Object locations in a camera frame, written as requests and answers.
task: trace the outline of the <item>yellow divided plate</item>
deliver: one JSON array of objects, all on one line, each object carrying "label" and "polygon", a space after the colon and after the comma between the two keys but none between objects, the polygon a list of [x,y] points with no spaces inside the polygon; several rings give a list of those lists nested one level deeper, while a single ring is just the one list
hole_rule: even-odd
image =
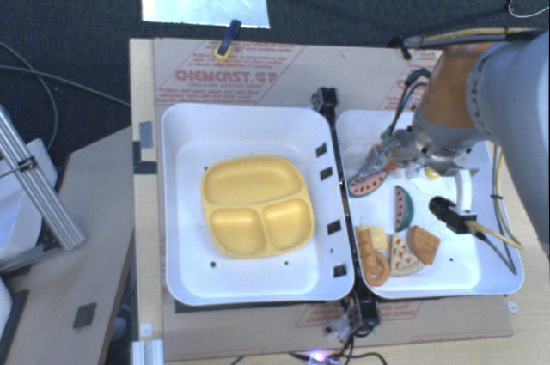
[{"label": "yellow divided plate", "polygon": [[212,239],[231,257],[294,251],[313,235],[308,188],[298,168],[283,157],[220,161],[205,171],[200,194]]}]

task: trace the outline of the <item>watermelon slice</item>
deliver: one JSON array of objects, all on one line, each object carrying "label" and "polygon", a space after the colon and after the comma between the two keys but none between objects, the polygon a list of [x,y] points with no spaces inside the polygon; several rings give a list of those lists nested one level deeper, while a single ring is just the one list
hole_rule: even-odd
[{"label": "watermelon slice", "polygon": [[388,171],[378,171],[367,177],[355,176],[348,184],[348,191],[353,197],[362,197],[371,194],[380,187],[388,177]]},{"label": "watermelon slice", "polygon": [[414,206],[411,196],[400,186],[395,187],[395,232],[401,232],[413,221]]}]

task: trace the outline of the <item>white tray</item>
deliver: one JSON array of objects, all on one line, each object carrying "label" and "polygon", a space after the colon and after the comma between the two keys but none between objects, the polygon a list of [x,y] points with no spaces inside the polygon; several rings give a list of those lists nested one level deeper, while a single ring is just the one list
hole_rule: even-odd
[{"label": "white tray", "polygon": [[[327,152],[317,157],[323,144]],[[201,177],[217,161],[246,155],[281,155],[302,173],[315,215],[315,233],[305,247],[262,259],[233,259],[216,247],[202,211]],[[162,118],[160,163],[167,284],[178,301],[331,301],[350,292],[354,275],[338,172],[330,129],[320,114],[302,108],[172,106]],[[333,175],[321,180],[326,168]],[[337,221],[341,230],[329,234],[327,225]]]},{"label": "white tray", "polygon": [[[364,164],[372,145],[380,142],[380,134],[393,119],[393,112],[349,111],[337,123],[339,146],[346,180],[353,177]],[[396,128],[410,125],[411,113],[403,113]],[[492,167],[487,147],[478,143],[469,155],[457,161],[465,168],[478,168],[471,179],[472,212],[478,222],[498,230],[492,206]],[[377,295],[388,299],[423,298],[451,295],[509,294],[523,284],[523,268],[516,249],[510,253],[517,268],[514,275],[486,244],[472,235],[457,235],[446,228],[428,209],[429,201],[443,196],[456,203],[456,182],[452,178],[428,181],[427,178],[408,179],[404,170],[390,173],[383,185],[370,195],[350,198],[351,219],[354,226],[383,227],[389,236],[395,229],[394,187],[400,185],[411,194],[414,202],[412,225],[417,224],[441,239],[433,265],[407,277],[390,277],[380,287],[370,287]],[[504,252],[499,240],[489,237]]]}]

